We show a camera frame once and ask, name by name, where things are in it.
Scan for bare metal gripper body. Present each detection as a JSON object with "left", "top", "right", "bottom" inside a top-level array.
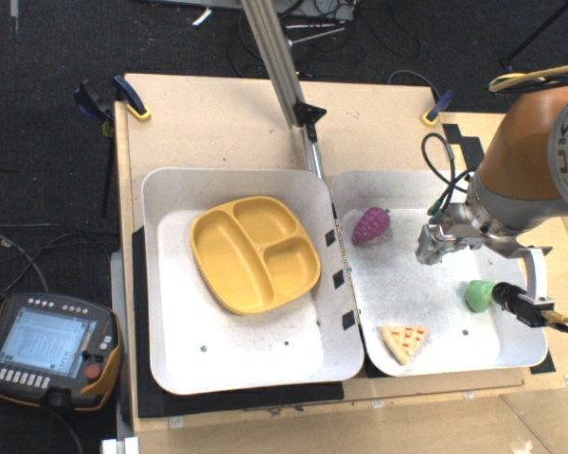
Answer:
[{"left": 435, "top": 201, "right": 492, "bottom": 256}]

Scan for white plastic tray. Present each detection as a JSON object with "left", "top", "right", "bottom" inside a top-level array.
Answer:
[
  {"left": 140, "top": 166, "right": 365, "bottom": 396},
  {"left": 330, "top": 169, "right": 549, "bottom": 378}
]

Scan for green rounded toy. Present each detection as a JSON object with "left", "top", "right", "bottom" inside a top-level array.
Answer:
[{"left": 464, "top": 279, "right": 496, "bottom": 314}]

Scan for purple grapes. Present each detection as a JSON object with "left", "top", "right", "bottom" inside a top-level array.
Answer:
[{"left": 350, "top": 206, "right": 391, "bottom": 246}]

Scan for pizza slice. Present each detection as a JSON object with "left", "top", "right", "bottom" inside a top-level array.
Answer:
[{"left": 380, "top": 324, "right": 430, "bottom": 367}]

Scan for yellow divided plate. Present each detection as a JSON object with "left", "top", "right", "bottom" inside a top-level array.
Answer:
[{"left": 189, "top": 195, "right": 322, "bottom": 316}]

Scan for pale wood board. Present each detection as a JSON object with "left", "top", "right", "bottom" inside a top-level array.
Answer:
[{"left": 122, "top": 72, "right": 525, "bottom": 420}]

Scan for black cylinder on white bracket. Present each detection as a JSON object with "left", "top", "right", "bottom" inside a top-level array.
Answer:
[{"left": 490, "top": 246, "right": 556, "bottom": 329}]

